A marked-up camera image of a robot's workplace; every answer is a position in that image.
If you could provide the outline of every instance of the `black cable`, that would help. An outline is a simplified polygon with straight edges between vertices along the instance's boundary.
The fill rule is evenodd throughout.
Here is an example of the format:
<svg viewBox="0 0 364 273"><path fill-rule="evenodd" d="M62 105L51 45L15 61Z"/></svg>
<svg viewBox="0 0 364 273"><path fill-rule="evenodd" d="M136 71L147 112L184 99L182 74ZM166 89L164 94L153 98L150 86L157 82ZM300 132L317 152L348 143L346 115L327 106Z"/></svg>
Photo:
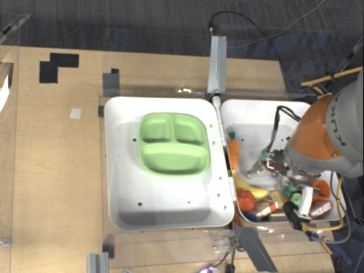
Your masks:
<svg viewBox="0 0 364 273"><path fill-rule="evenodd" d="M233 254L231 255L231 265L234 264L234 258L235 258L235 249L233 249Z"/></svg>
<svg viewBox="0 0 364 273"><path fill-rule="evenodd" d="M212 33L213 31L213 27L214 27L214 24L213 24L213 20L216 16L220 15L220 14L223 14L223 13L229 13L229 14L234 14L234 15L238 15L238 16L241 16L242 18L245 18L246 20L248 20L253 26L255 26L257 28L257 30L259 31L259 33L261 35L263 35L264 37L266 37L266 34L262 31L262 29L257 26L255 24L254 21L252 21L249 17L245 16L244 14L241 14L239 12L235 12L235 11L229 11L229 10L223 10L223 11L219 11L219 12L216 12L215 14L213 14L210 18L210 22L209 22L209 30L210 32Z"/></svg>
<svg viewBox="0 0 364 273"><path fill-rule="evenodd" d="M221 263L222 263L223 261L225 261L226 257L230 254L230 252L231 252L231 250L230 250L230 251L228 251L228 252L225 254L225 256L221 259L221 261L220 261L220 262L218 262L216 265L211 266L211 267L212 267L212 268L217 268L218 266L220 266L220 265L221 265Z"/></svg>
<svg viewBox="0 0 364 273"><path fill-rule="evenodd" d="M309 16L311 13L315 12L317 9L319 9L321 7L322 4L325 3L326 0L322 0L314 9L312 9L311 11L307 12L306 14L302 15L301 17L297 18L292 24L290 24L287 28L279 31L277 34L275 35L271 35L271 36L265 36L264 38L261 38L261 39L258 39L258 40L255 40L251 43L248 43L248 44L245 44L245 45L242 45L240 47L230 47L232 49L240 49L240 48L246 48L252 44L255 44L255 43L259 43L263 40L267 40L267 39L271 39L271 38L276 38L277 36L280 36L281 34L285 33L286 31L290 30L294 25L296 25L297 22L299 22L300 20L304 19L305 17Z"/></svg>
<svg viewBox="0 0 364 273"><path fill-rule="evenodd" d="M359 41L355 44L348 56L339 64L335 69L334 73L342 72L347 65L350 63L351 59L356 55L356 53L363 47L364 36L362 35Z"/></svg>
<svg viewBox="0 0 364 273"><path fill-rule="evenodd" d="M279 112L280 111L286 113L289 117L291 117L295 121L300 121L301 120L301 118L296 113L294 113L292 109L290 109L290 108L288 108L286 106L283 106L283 105L277 106L277 110L276 110L275 116L274 116L272 138L271 138L271 141L268 144L268 146L264 149L265 152L268 153L268 154L272 149L275 137L277 135L278 125L279 125L279 120L280 120L280 117L279 117Z"/></svg>

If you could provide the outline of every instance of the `white tray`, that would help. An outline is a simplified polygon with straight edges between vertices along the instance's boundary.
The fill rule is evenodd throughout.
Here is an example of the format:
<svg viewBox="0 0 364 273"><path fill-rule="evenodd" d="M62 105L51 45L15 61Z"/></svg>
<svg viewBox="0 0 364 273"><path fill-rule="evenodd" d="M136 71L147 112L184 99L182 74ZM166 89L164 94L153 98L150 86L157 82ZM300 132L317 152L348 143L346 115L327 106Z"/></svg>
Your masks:
<svg viewBox="0 0 364 273"><path fill-rule="evenodd" d="M184 113L204 125L210 166L200 175L164 177L148 173L139 159L142 118ZM122 230L216 227L234 215L225 156L214 107L200 99L115 97L105 105L109 214Z"/></svg>
<svg viewBox="0 0 364 273"><path fill-rule="evenodd" d="M239 162L237 174L251 185L257 185L268 190L282 189L282 176L272 177L270 172L265 172L260 177L249 179L244 175L253 167L258 160L260 152L270 142L274 116L278 105L285 105L291 108L297 115L302 116L309 108L303 102L292 101L264 101L264 100L227 100L221 106L221 115L224 123L225 136L229 139L228 133L236 131L236 139L240 145ZM290 137L297 126L297 122L289 116L281 113L278 133L272 150L284 149L287 138ZM330 183L330 172L325 171L320 179ZM336 192L338 180L333 179L333 190ZM345 207L344 198L340 193L340 199ZM319 220L337 221L338 214L335 198L331 195L331 203L334 207L325 213Z"/></svg>

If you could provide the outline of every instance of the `wooden table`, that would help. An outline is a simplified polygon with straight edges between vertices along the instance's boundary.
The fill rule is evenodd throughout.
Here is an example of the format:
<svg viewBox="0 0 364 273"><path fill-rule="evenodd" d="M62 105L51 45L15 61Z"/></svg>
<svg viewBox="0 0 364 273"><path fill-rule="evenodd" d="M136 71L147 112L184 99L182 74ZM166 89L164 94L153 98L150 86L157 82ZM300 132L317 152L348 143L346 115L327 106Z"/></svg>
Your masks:
<svg viewBox="0 0 364 273"><path fill-rule="evenodd" d="M80 65L59 68L58 84L40 84L39 62L49 61L50 52L77 53ZM85 272L87 254L101 251L97 110L102 73L109 73L110 68L120 70L123 88L152 85L175 89L183 85L197 90L207 86L209 58L19 49L11 273ZM285 91L279 64L273 61L228 59L227 81L228 86L240 90ZM70 119L73 108L82 109L80 119ZM300 239L285 245L270 244L267 250L279 252L272 259L280 272L333 272L330 256L317 243ZM0 247L0 261L8 258L8 253ZM133 270L196 272L207 263L201 260ZM237 256L235 265L237 273L255 272L245 253Z"/></svg>

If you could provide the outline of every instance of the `white sink basin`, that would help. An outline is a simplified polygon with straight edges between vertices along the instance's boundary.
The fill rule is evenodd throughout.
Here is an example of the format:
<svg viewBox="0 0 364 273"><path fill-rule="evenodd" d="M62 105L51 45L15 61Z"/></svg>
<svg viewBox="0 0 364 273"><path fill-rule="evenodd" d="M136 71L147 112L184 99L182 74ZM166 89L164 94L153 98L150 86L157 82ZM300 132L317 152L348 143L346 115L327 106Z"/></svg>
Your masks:
<svg viewBox="0 0 364 273"><path fill-rule="evenodd" d="M168 177L148 172L139 157L138 133L143 117L152 113L181 113L198 118L207 133L208 168L192 176ZM209 102L115 97L105 105L105 131L109 214L117 228L216 227L232 220L234 206L225 156L216 111Z"/></svg>

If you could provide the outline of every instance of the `toy carrot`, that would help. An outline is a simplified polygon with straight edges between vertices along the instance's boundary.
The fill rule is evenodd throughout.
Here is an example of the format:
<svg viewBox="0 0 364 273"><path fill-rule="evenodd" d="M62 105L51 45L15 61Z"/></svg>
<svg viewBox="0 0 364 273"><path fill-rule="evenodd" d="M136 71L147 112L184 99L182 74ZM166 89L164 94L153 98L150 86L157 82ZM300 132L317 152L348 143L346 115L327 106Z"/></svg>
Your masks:
<svg viewBox="0 0 364 273"><path fill-rule="evenodd" d="M236 170L238 167L238 162L239 162L239 152L240 152L239 143L235 139L235 135L236 135L235 131L232 131L228 134L231 139L231 141L229 141L227 143L227 149L229 150L231 169Z"/></svg>

